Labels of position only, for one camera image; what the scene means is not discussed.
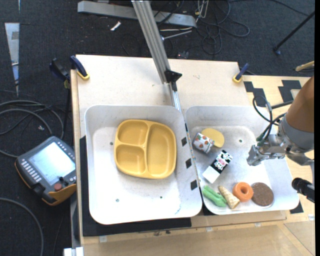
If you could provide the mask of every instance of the green pepper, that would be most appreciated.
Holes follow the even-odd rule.
[[[219,193],[215,192],[208,186],[204,186],[202,189],[203,195],[213,201],[219,207],[225,207],[227,200]]]

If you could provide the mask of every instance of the black floor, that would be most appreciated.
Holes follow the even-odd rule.
[[[68,91],[54,77],[49,64],[57,58],[66,68],[75,54],[150,57],[140,25],[136,20],[105,17],[77,12],[79,0],[0,0],[0,112],[12,108],[35,110],[34,106],[2,103],[31,100],[54,109],[64,118]],[[129,1],[117,1],[127,4]],[[179,1],[152,1],[154,10],[173,11]],[[181,14],[193,15],[198,1],[181,1]],[[295,67],[315,60],[315,18],[312,17],[280,48],[274,47],[315,10],[314,0],[230,0],[210,1],[206,18],[197,29],[164,41],[169,58],[188,52],[193,60],[232,61],[240,67],[249,64],[249,73],[263,76],[311,77],[314,70]],[[110,29],[118,22],[121,25]],[[5,23],[20,23],[19,98],[16,96]],[[160,30],[181,29],[162,24]],[[182,31],[161,31],[164,36]],[[8,130],[25,115],[0,114],[0,133]],[[58,119],[48,111],[41,116],[56,136],[61,135]],[[0,150],[21,155],[49,136],[41,122],[32,119],[0,135]],[[72,121],[68,119],[63,139],[72,146]],[[48,206],[31,193],[14,167],[14,157],[0,154],[0,197],[28,207],[38,219],[44,234],[44,254],[62,255],[70,248],[70,202]],[[41,237],[30,214],[11,202],[0,201],[0,255],[39,255]]]

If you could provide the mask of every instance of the wooden table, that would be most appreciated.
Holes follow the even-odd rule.
[[[85,135],[84,113],[92,105],[171,105],[170,92],[151,58],[77,55],[90,74],[81,80],[71,71],[73,132],[77,169],[79,243],[85,256],[122,255],[315,255],[315,205],[299,195],[304,212],[288,210],[204,215],[191,217],[191,227],[149,232],[83,236],[79,139]],[[177,82],[182,113],[191,106],[250,106],[253,93],[246,82],[262,88],[271,105],[282,103],[278,87],[282,80],[308,77],[243,76],[236,62],[170,59],[173,71],[182,73]],[[283,113],[287,106],[275,109]],[[292,177],[312,181],[311,169],[287,159]]]

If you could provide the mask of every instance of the white tray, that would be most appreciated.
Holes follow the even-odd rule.
[[[252,213],[262,211],[281,211],[294,209],[299,203],[299,196],[292,188],[292,176],[285,159],[265,160],[260,165],[249,166],[247,157],[252,145],[268,126],[268,122],[257,114],[252,106],[194,106],[185,113],[185,120],[191,140],[205,128],[220,131],[225,138],[222,148],[213,147],[208,154],[194,149],[196,168],[201,188],[209,185],[219,192],[222,185],[230,192],[237,182],[253,184],[266,183],[274,193],[274,202],[268,207],[256,205],[252,200],[241,202],[235,209],[228,206],[216,206],[211,200],[203,198],[208,210],[217,215]],[[214,183],[209,183],[203,172],[212,164],[221,150],[231,154],[233,159],[225,167]]]
[[[176,168],[164,179],[134,177],[117,169],[114,145],[118,125],[128,119],[159,122],[176,137]],[[196,167],[183,115],[172,106],[94,105],[85,112],[89,210],[100,224],[188,218],[202,208]]]

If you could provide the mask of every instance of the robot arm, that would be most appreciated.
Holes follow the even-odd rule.
[[[263,160],[282,159],[285,156],[301,166],[311,166],[312,184],[301,178],[292,181],[292,186],[299,193],[315,201],[314,159],[305,153],[315,148],[315,77],[311,77],[297,94],[287,113],[279,121],[276,134],[266,138],[257,138],[257,145],[252,145],[247,163],[259,165]]]

